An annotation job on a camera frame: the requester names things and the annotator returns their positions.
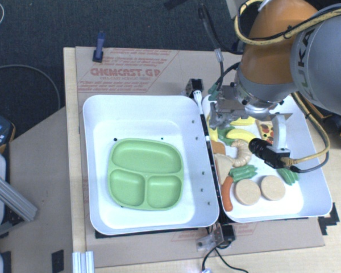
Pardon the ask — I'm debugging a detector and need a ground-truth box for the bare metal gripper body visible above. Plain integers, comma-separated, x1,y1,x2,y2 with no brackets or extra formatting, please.
215,84,280,122

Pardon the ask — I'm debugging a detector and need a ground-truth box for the thin black and white rod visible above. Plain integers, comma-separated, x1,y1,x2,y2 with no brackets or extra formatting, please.
193,90,226,226

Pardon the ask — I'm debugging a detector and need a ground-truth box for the green leafy toy vegetable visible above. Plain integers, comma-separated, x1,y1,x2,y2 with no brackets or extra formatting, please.
217,126,236,147

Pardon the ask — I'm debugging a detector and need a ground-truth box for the yellow curved toy fruit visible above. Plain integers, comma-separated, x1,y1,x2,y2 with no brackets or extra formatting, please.
229,116,257,126

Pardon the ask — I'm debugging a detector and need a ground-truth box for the yellow banana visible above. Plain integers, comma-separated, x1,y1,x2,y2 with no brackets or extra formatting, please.
225,128,261,142

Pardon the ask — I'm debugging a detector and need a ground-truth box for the brown bread piece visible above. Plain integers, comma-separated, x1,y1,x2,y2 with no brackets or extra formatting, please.
210,140,227,156

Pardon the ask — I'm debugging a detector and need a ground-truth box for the beige croissant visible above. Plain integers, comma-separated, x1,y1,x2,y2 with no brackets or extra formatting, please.
227,140,253,168

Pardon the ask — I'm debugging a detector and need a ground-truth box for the pizza slice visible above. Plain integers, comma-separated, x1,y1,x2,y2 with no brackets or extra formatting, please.
255,119,275,146

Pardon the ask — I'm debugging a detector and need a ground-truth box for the beige bread wedge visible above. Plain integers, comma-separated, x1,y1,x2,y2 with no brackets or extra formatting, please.
214,153,234,185

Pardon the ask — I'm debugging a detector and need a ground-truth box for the green bean bundle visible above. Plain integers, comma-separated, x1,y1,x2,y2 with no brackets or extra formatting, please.
229,164,259,183
276,166,300,186

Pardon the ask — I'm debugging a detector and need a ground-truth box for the white plastic tray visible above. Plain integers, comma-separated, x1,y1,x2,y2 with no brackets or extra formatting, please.
201,93,333,224
82,94,220,236

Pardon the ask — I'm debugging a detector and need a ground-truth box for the brown cardboard board red print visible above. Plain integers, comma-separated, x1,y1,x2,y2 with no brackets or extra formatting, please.
75,46,326,268

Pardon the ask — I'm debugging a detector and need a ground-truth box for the orange sausage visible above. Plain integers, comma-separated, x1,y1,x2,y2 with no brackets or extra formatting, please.
221,176,235,212

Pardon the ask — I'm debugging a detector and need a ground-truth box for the round beige biscuit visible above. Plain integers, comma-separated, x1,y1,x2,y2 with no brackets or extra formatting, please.
259,175,286,201
234,179,262,206

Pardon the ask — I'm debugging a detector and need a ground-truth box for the green divided plate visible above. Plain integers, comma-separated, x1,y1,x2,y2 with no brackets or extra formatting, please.
106,138,185,212

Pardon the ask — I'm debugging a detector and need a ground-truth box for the black block with thin wires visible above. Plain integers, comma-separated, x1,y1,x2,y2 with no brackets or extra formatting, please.
196,223,237,252
184,78,203,97

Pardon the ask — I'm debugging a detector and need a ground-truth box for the black cylinder on white bracket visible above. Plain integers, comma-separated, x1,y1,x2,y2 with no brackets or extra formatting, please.
248,113,292,169

